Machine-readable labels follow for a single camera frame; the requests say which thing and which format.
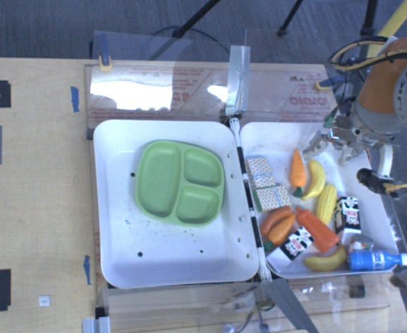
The blue plastic bottle white cap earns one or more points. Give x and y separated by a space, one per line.
369 261

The green divided plate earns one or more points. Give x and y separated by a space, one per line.
161 179

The orange patterned white carton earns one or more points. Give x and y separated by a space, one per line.
260 172
273 198

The black and white cow carton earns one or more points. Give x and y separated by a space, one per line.
295 245
348 217

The white plastic tray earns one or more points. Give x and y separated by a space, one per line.
276 141
127 234

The black cylinder on white bracket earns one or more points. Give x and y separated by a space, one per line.
373 180

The yellow corn cob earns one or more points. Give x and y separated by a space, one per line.
327 203

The orange carrot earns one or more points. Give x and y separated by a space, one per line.
298 172
281 231

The orange sausage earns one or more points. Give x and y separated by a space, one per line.
276 218

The yellow banana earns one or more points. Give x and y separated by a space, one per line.
317 179
326 262

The small white and orange can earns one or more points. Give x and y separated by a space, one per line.
361 243

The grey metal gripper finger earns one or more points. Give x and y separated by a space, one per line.
348 154
314 145

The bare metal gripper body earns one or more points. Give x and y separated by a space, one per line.
345 130

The orange squeeze bottle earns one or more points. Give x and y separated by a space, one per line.
317 229

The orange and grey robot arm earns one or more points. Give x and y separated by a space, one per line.
380 85

